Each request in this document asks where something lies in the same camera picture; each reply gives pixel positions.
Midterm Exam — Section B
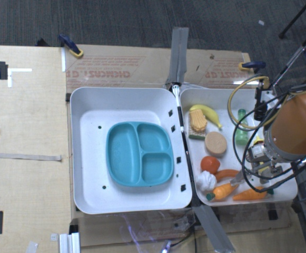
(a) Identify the tan round biscuit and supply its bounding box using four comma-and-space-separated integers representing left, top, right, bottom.
204, 131, 228, 157

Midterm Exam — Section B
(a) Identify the green and white block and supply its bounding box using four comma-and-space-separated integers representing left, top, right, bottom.
188, 126, 206, 141

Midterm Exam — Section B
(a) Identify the white plastic tray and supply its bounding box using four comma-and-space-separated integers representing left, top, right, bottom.
179, 87, 299, 208
70, 86, 193, 215

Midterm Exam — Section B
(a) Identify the orange carrot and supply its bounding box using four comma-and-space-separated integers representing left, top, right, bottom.
206, 182, 240, 202
232, 186, 274, 201

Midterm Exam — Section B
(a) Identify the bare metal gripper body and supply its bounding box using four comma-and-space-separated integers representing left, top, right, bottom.
247, 143, 284, 181

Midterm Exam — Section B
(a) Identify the blue divided plate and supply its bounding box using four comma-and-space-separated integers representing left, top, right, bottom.
105, 121, 175, 188

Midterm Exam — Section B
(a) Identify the yellow ridged toy food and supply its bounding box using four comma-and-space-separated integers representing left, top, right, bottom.
189, 109, 208, 133

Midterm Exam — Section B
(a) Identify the orange-red tomato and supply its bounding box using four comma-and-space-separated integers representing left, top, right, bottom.
200, 155, 221, 175

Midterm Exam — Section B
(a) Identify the yellow banana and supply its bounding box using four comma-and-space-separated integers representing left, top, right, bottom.
189, 104, 223, 130

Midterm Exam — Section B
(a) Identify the orange sausage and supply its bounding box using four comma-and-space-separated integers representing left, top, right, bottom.
213, 169, 240, 183

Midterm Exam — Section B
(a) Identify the brown cardboard board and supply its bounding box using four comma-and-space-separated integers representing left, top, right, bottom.
64, 44, 293, 248

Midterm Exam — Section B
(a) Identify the white crumpled toy food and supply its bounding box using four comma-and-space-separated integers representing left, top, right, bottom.
196, 170, 217, 193

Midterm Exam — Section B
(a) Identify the green clear plastic bottle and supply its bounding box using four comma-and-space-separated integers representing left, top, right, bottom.
234, 109, 249, 146

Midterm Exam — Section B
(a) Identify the black cylinder on white bracket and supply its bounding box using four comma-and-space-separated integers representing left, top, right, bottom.
254, 86, 275, 122

